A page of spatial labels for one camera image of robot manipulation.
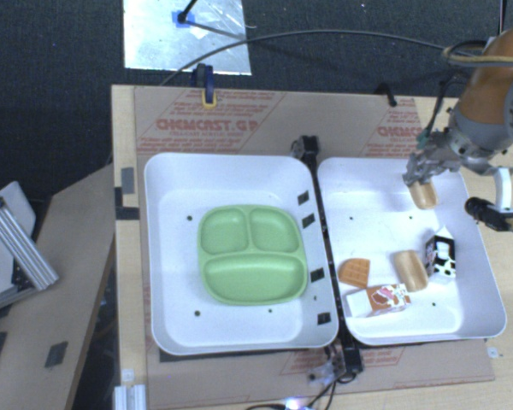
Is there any black and white milk carton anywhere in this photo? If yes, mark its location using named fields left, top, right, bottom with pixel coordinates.
left=423, top=225, right=458, bottom=281

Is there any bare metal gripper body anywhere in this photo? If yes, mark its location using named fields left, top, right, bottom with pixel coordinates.
left=411, top=131, right=497, bottom=175

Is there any brown and white carton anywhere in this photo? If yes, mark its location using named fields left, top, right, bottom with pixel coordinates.
left=345, top=282, right=413, bottom=319

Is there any thin black rod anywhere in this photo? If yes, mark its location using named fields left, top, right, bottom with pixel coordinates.
left=305, top=151, right=354, bottom=350

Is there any black cylinder on white bracket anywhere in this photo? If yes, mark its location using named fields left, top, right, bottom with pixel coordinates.
left=464, top=167, right=513, bottom=232

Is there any orange waffle biscuit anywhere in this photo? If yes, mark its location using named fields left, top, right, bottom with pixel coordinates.
left=337, top=257, right=372, bottom=290

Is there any green divided plate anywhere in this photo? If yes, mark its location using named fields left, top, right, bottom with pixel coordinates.
left=197, top=203, right=310, bottom=307

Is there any tan bread roll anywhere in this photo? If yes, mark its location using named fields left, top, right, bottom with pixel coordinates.
left=409, top=179, right=439, bottom=211
left=393, top=249, right=430, bottom=294

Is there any brown cardboard board red print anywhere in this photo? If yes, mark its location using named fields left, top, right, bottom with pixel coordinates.
left=133, top=85, right=497, bottom=410

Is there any white plastic tray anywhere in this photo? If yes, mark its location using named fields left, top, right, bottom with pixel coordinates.
left=316, top=156, right=509, bottom=347
left=143, top=151, right=340, bottom=356

